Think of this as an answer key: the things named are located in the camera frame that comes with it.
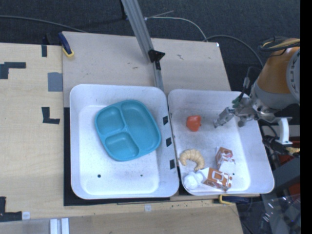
wooden table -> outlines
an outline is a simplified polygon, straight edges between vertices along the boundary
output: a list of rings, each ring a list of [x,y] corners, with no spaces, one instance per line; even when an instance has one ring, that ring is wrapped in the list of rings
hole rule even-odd
[[[76,59],[67,59],[60,46],[0,44],[0,64],[26,63],[26,68],[9,68],[8,79],[0,79],[0,196],[6,197],[6,212],[29,212],[31,219],[69,217],[73,233],[103,233],[103,225],[112,233],[189,233],[194,228],[197,233],[242,233],[235,205],[214,204],[209,198],[176,194],[164,202],[63,206],[63,108],[68,107],[70,89],[80,83],[153,86],[153,71],[134,37],[65,35],[70,43],[80,37],[97,39],[102,56],[96,51],[82,56],[75,48]],[[114,57],[110,44],[126,55]],[[166,53],[161,61],[166,94],[175,88],[230,90],[215,43],[153,39],[153,44]],[[96,65],[94,56],[103,58],[105,69]],[[85,66],[73,71],[82,59],[93,67],[92,75]],[[116,77],[126,66],[133,78]],[[63,74],[64,92],[49,88],[52,73]],[[49,107],[49,117],[59,124],[43,123],[43,107]],[[22,233],[25,224],[0,223],[0,233]]]

robotic arm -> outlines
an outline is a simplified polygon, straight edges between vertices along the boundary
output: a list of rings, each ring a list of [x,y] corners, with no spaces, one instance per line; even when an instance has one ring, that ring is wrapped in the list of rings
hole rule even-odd
[[[259,77],[251,87],[249,96],[244,90],[232,101],[232,108],[227,107],[214,121],[214,127],[222,126],[233,117],[239,117],[238,126],[242,127],[249,120],[265,120],[278,123],[282,145],[291,142],[289,138],[288,119],[276,117],[274,114],[291,104],[300,103],[300,40],[286,39],[276,44],[275,39],[267,40],[260,47],[272,54],[265,63]],[[248,87],[246,77],[244,89]]]

metal post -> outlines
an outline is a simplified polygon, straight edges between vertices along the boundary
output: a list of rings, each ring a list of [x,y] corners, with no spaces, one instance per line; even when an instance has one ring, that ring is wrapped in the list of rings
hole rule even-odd
[[[150,57],[150,52],[154,52],[154,47],[151,41],[151,37],[148,33],[147,26],[144,20],[144,17],[142,15],[140,6],[137,2],[137,0],[121,0],[125,12],[128,16],[129,22],[131,24],[132,30],[136,36],[136,39],[139,43],[139,46],[141,48],[141,51],[147,61],[151,61],[153,63],[153,70],[154,70],[154,81],[156,87],[161,89],[162,91],[164,90],[163,88],[163,82],[162,82],[162,77],[161,77],[161,70],[160,70],[160,65],[159,65],[159,60],[160,59],[151,59]]]

red object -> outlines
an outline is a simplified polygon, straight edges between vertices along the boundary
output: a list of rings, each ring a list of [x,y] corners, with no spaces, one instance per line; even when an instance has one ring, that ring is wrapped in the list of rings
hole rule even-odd
[[[186,120],[186,126],[193,132],[199,130],[201,117],[199,115],[188,116]]]

black bracket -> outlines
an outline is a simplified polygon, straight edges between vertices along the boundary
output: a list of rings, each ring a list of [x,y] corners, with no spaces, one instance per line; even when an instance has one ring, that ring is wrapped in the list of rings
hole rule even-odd
[[[6,197],[0,197],[0,222],[22,220],[22,212],[17,213],[5,212],[5,199]]]
[[[159,61],[160,61],[160,59],[162,59],[164,57],[164,55],[165,55],[165,53],[156,51],[154,49],[151,49],[148,52],[148,56],[150,57],[151,62],[155,62],[156,69],[158,69],[158,70],[161,70]]]

